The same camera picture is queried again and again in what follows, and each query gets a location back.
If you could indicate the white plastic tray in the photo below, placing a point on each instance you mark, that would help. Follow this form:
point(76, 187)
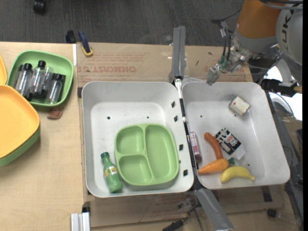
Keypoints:
point(101, 133)
point(260, 138)

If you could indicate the yellow plate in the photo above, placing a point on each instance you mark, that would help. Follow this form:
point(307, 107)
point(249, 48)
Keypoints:
point(16, 119)
point(2, 70)

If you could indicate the green plastic bottle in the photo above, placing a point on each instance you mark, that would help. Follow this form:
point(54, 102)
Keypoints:
point(112, 177)

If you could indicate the brown cardboard board red print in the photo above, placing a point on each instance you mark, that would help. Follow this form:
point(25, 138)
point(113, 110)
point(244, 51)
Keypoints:
point(125, 64)

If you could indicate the pink carton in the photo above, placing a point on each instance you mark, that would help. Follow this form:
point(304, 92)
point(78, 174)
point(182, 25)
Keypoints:
point(195, 147)

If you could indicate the yellow banana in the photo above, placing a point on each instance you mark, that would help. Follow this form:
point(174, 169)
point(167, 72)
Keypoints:
point(234, 173)

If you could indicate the white carton with orange print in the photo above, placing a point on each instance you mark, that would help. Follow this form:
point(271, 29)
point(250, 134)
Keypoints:
point(239, 105)

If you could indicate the green divided plate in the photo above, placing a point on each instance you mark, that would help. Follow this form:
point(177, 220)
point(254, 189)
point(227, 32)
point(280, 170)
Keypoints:
point(156, 143)

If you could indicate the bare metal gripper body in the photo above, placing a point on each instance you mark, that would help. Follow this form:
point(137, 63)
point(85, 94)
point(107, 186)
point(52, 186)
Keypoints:
point(240, 53)

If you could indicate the black cylinder on white bracket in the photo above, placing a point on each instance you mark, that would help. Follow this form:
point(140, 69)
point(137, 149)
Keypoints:
point(274, 84)

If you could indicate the orange sausage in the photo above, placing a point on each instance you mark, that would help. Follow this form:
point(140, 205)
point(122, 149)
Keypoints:
point(214, 144)

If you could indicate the black and white milk carton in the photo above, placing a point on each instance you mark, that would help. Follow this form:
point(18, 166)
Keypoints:
point(228, 141)

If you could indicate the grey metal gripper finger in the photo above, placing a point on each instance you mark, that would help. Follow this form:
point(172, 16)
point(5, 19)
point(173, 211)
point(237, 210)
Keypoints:
point(213, 76)

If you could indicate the clear plastic bottle black cap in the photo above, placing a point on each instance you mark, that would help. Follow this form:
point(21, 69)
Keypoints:
point(24, 79)
point(38, 77)
point(55, 90)
point(49, 72)

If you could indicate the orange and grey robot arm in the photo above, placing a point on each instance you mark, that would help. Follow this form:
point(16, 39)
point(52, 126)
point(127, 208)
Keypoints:
point(257, 13)

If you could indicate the orange carrot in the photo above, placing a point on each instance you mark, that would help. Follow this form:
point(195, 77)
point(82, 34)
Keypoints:
point(214, 166)

